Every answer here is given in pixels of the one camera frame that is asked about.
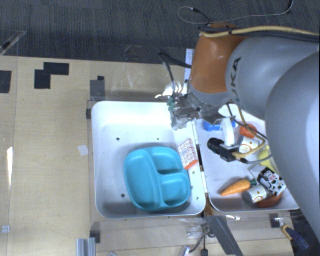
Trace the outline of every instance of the can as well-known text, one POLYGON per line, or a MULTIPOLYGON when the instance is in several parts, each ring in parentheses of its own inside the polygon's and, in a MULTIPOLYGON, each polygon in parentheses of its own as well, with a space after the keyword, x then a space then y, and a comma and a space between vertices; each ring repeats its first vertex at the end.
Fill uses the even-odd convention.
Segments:
POLYGON ((249 204, 256 204, 268 197, 268 190, 263 185, 254 186, 243 192, 243 199, 249 204))

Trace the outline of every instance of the blue plate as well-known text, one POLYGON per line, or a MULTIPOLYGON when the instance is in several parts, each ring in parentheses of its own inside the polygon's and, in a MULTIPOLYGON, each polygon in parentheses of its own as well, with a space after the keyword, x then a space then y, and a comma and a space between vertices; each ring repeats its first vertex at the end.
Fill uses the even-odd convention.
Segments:
POLYGON ((126 188, 133 204, 146 212, 183 205, 191 195, 188 172, 169 147, 148 147, 129 153, 124 161, 126 188))

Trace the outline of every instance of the wooden surface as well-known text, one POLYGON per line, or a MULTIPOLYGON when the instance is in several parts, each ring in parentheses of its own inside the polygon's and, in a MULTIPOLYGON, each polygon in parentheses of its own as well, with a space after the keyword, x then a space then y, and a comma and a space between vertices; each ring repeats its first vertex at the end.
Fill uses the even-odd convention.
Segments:
MULTIPOLYGON (((182 68, 172 71, 183 81, 182 68)), ((87 102, 90 80, 98 76, 105 76, 106 91, 113 97, 154 97, 170 83, 162 65, 18 59, 8 256, 76 255, 77 239, 89 238, 92 226, 101 228, 99 256, 111 251, 118 256, 175 256, 183 245, 196 243, 178 219, 168 224, 157 219, 111 221, 93 212, 89 157, 81 156, 78 147, 89 146, 87 102), (44 62, 69 63, 70 74, 52 75, 51 89, 34 89, 35 70, 42 70, 44 62)), ((294 255, 290 241, 269 221, 249 223, 230 225, 244 255, 294 255)), ((224 255, 216 238, 207 241, 207 248, 224 255)))

